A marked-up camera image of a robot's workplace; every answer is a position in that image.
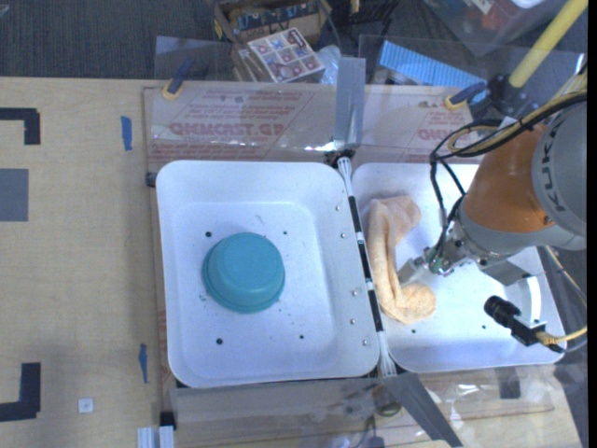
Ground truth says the white plastic tray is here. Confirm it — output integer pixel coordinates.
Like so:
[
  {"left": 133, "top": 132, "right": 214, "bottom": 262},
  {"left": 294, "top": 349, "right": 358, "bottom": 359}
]
[
  {"left": 351, "top": 161, "right": 568, "bottom": 374},
  {"left": 155, "top": 159, "right": 382, "bottom": 389}
]

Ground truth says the black cylinder on white bracket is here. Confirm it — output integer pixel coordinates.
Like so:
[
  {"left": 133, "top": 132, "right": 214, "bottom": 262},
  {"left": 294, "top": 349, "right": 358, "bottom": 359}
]
[{"left": 483, "top": 275, "right": 548, "bottom": 347}]

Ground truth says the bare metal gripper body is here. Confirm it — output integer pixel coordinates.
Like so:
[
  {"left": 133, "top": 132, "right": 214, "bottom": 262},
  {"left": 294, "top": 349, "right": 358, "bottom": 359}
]
[{"left": 422, "top": 234, "right": 490, "bottom": 278}]

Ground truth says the orange cloth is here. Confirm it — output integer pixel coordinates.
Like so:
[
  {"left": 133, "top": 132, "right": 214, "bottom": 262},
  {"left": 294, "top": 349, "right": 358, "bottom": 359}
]
[{"left": 367, "top": 195, "right": 437, "bottom": 325}]

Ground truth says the brown cardboard board red print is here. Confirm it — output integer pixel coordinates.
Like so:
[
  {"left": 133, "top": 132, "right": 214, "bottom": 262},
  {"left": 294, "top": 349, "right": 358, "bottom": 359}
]
[{"left": 142, "top": 85, "right": 568, "bottom": 432}]

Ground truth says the teal bowl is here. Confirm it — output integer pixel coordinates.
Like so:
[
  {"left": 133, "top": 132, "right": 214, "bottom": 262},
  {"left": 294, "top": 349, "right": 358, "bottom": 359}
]
[{"left": 201, "top": 231, "right": 286, "bottom": 315}]

